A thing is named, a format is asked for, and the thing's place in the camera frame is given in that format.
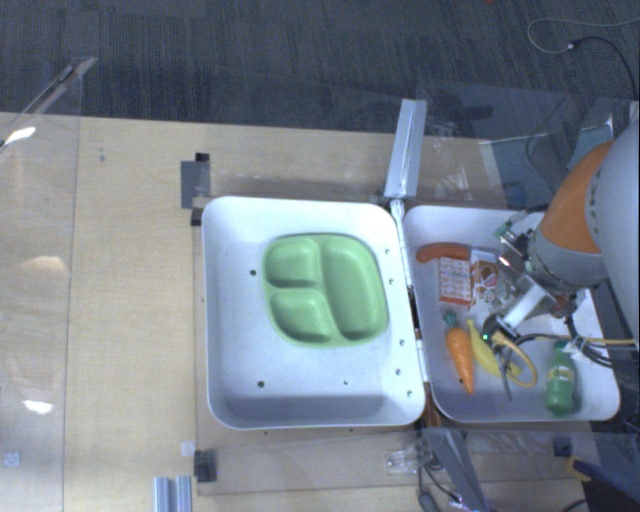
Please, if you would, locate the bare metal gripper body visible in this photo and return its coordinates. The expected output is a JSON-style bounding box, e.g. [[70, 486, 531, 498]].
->
[[492, 224, 557, 307]]

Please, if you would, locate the brown and white carton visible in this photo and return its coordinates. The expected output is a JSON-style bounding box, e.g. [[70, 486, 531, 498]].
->
[[469, 248, 502, 306]]

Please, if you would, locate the orange sausage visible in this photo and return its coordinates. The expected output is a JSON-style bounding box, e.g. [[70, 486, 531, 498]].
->
[[415, 242, 472, 265]]

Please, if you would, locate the yellow banana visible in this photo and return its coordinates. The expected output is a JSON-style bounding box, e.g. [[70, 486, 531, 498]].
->
[[466, 318, 522, 379]]

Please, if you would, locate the orange carrot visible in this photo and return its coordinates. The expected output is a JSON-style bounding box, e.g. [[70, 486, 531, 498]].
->
[[442, 310, 476, 396]]

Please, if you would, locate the green plastic bottle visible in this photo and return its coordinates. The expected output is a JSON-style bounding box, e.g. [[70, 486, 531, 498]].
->
[[545, 340, 582, 417]]

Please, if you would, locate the white plastic tray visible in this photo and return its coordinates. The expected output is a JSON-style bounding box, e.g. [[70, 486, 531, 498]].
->
[[201, 195, 427, 431], [402, 204, 622, 424]]

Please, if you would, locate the green divided plate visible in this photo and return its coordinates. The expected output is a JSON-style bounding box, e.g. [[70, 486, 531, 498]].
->
[[262, 233, 390, 347]]

